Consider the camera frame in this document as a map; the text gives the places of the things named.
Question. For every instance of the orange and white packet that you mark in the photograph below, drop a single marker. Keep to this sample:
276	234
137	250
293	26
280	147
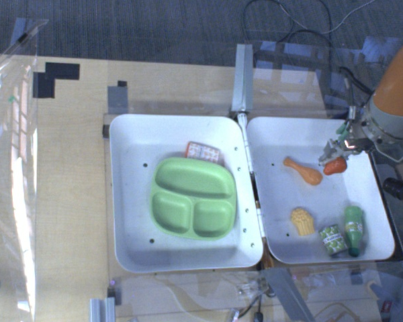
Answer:
201	151

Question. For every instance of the thin black and white rod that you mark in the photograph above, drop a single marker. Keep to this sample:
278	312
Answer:
248	146

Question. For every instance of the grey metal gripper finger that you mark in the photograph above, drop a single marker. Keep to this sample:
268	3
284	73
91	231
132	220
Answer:
325	156
336	156

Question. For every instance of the green bottle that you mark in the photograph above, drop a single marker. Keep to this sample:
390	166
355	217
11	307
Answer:
353	228

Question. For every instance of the green can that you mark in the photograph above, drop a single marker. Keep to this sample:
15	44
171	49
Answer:
333	240

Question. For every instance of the green divided plate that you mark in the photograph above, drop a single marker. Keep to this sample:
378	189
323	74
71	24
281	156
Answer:
188	179

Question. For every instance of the orange toy chicken drumstick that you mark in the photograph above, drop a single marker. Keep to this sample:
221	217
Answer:
307	173

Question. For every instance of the white plastic tray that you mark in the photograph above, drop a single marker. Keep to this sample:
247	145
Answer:
137	193
289	196

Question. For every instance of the yellow toy corn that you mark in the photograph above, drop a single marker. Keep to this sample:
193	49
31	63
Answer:
303	221

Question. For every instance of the black cylinder on white bracket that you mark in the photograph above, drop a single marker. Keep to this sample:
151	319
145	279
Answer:
398	186

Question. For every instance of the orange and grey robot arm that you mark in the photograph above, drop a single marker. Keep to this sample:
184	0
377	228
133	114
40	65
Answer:
399	86

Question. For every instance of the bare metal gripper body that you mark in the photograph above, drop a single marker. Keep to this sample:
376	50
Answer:
354	144

